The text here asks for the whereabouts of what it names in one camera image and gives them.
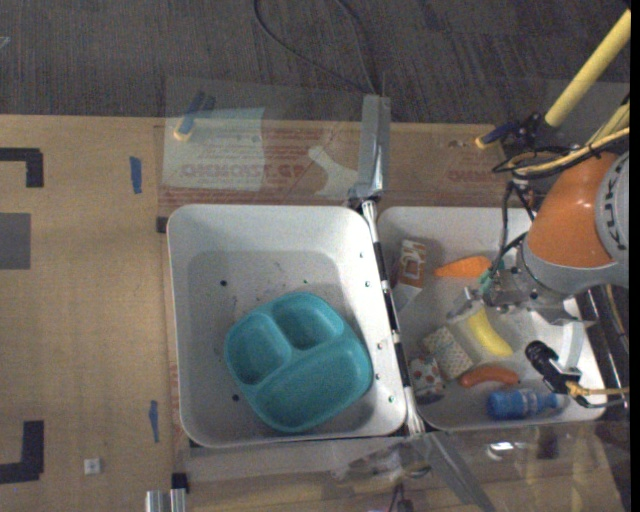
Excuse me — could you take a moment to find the white can with red print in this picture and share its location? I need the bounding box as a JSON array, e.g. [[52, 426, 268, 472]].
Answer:
[[408, 355, 447, 402]]

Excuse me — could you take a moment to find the white dotted can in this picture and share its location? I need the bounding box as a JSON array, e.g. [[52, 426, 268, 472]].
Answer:
[[420, 326, 474, 381]]

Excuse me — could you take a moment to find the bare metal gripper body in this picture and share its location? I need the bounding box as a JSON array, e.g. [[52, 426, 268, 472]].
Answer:
[[480, 268, 540, 312]]

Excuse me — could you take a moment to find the orange carrot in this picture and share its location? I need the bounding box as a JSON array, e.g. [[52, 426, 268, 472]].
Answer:
[[433, 255, 493, 280]]

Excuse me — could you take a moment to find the brown cardboard board red print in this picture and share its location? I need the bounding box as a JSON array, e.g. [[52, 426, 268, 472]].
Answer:
[[152, 119, 630, 506]]

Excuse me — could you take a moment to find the teal divided plate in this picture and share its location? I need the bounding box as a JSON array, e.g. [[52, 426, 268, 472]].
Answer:
[[223, 291, 376, 435]]

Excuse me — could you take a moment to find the white plastic bottle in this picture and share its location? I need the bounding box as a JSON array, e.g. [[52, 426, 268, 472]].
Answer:
[[445, 308, 494, 364]]

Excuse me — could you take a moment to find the orange sausage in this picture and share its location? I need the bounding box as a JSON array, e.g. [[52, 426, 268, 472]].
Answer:
[[458, 365, 521, 390]]

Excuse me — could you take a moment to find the white plastic tray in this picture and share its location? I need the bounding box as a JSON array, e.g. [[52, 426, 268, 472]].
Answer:
[[166, 203, 409, 449], [375, 205, 609, 433]]

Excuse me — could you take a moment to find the brown and white carton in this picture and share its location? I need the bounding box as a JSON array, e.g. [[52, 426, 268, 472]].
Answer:
[[391, 238, 428, 312]]

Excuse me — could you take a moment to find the yellow banana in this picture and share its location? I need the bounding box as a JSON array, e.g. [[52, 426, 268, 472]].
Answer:
[[470, 306, 515, 358]]

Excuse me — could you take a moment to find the blue bottle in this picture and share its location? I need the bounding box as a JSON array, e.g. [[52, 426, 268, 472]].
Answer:
[[486, 388, 570, 421]]

